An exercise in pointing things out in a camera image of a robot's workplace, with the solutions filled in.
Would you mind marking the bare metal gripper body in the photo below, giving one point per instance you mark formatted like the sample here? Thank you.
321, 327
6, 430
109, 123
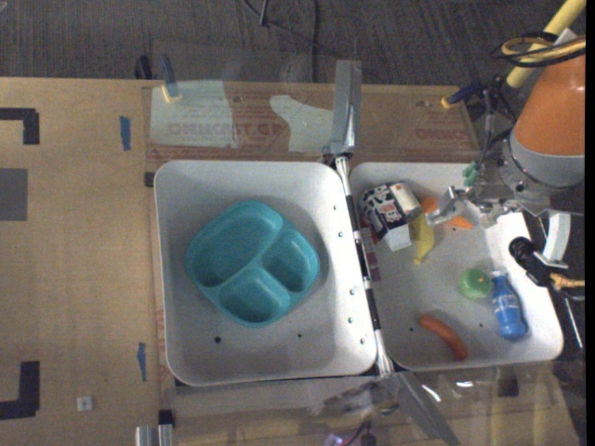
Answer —
502, 193

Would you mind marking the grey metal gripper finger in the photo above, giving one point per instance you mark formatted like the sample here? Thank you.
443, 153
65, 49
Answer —
454, 196
439, 216

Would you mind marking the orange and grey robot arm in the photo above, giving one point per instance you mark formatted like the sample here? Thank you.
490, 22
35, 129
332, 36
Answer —
551, 119

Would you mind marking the orange carrot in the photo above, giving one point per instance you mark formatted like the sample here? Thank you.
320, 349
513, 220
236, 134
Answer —
461, 222

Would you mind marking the yellow banana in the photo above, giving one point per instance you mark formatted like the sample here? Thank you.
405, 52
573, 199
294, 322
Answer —
422, 240

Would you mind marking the cow print milk carton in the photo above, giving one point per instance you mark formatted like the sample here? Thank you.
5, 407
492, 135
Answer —
386, 212

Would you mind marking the green round toy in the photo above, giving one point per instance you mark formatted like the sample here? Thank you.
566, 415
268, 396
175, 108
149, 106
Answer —
475, 284

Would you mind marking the white plastic tray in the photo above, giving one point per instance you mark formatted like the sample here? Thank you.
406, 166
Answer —
432, 295
260, 351

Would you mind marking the blue bottle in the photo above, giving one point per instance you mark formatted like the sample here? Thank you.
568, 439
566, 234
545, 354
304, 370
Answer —
508, 309

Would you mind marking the orange sausage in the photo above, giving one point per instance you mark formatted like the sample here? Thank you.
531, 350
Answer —
444, 335

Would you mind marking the teal divided plate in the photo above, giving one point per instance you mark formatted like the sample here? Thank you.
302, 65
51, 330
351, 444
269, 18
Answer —
251, 263

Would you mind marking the black cylinder on white bracket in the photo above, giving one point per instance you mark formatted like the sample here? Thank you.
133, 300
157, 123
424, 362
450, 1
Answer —
530, 256

